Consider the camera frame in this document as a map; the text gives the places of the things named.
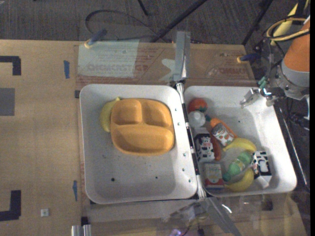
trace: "yellow banana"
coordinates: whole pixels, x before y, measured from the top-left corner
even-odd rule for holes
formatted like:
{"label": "yellow banana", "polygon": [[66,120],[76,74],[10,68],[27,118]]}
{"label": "yellow banana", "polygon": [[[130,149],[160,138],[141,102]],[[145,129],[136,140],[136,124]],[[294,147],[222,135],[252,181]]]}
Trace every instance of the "yellow banana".
{"label": "yellow banana", "polygon": [[230,189],[233,192],[244,192],[250,187],[254,181],[254,171],[252,168],[248,168],[245,171],[245,174],[241,180],[235,183],[224,185],[226,188]]}
{"label": "yellow banana", "polygon": [[108,133],[110,132],[110,114],[112,113],[113,106],[119,100],[120,98],[117,97],[115,100],[106,102],[102,108],[102,111],[100,112],[99,115],[100,124],[102,128]]}
{"label": "yellow banana", "polygon": [[249,150],[250,152],[255,152],[257,150],[254,143],[245,138],[236,137],[234,140],[227,146],[225,146],[222,150],[227,151],[230,148],[243,148],[245,150]]}

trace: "white tray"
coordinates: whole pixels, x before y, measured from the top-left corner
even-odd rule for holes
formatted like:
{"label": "white tray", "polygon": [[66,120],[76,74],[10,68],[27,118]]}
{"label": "white tray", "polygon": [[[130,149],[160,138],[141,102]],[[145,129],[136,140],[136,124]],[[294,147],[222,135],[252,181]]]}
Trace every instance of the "white tray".
{"label": "white tray", "polygon": [[[193,86],[186,89],[185,102],[204,98],[207,113],[222,119],[239,137],[254,142],[259,150],[267,151],[273,177],[262,190],[253,184],[246,192],[228,190],[211,192],[218,197],[289,192],[297,180],[278,119],[273,107],[259,98],[244,109],[240,100],[250,88]],[[173,118],[174,148],[161,156],[142,157],[118,151],[109,133],[99,123],[102,106],[117,96],[149,98],[165,103]],[[177,91],[168,86],[87,85],[80,93],[85,185],[89,198],[97,204],[135,201],[188,199],[197,191],[196,176],[189,149],[182,105]],[[221,166],[225,170],[230,158],[223,153]]]}
{"label": "white tray", "polygon": [[[114,147],[111,135],[100,125],[99,113],[106,102],[117,96],[159,100],[169,107],[175,130],[175,145],[171,151],[160,156],[135,156],[121,153]],[[85,186],[93,202],[188,199],[196,193],[196,175],[182,104],[173,88],[87,85],[81,90],[80,105]]]}

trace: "orange plate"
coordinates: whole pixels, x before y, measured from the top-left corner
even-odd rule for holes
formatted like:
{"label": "orange plate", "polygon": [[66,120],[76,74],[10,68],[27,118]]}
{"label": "orange plate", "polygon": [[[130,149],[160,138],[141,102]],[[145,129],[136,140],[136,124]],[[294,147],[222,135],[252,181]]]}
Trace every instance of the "orange plate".
{"label": "orange plate", "polygon": [[111,136],[115,147],[123,153],[165,154],[175,140],[171,113],[165,104],[156,100],[120,100],[111,113]]}

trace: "orange carrot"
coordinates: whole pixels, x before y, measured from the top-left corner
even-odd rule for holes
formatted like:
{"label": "orange carrot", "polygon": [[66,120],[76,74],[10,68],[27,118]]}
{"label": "orange carrot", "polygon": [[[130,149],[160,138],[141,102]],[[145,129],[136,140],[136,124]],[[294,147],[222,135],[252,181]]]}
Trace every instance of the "orange carrot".
{"label": "orange carrot", "polygon": [[210,120],[211,128],[214,128],[219,123],[222,123],[223,126],[227,129],[227,131],[229,133],[231,133],[235,138],[237,137],[237,135],[234,133],[234,131],[232,129],[230,129],[222,120],[220,120],[218,118],[211,118],[211,120]]}
{"label": "orange carrot", "polygon": [[215,160],[220,161],[221,160],[221,146],[217,138],[215,138],[213,135],[210,135],[210,141],[213,146],[213,152],[215,154]]}

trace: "gray square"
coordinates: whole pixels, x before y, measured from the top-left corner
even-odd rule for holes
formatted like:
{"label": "gray square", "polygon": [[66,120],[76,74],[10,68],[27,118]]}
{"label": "gray square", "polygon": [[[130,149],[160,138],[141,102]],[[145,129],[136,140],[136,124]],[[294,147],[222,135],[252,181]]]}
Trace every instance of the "gray square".
{"label": "gray square", "polygon": [[15,89],[0,88],[0,116],[14,116]]}

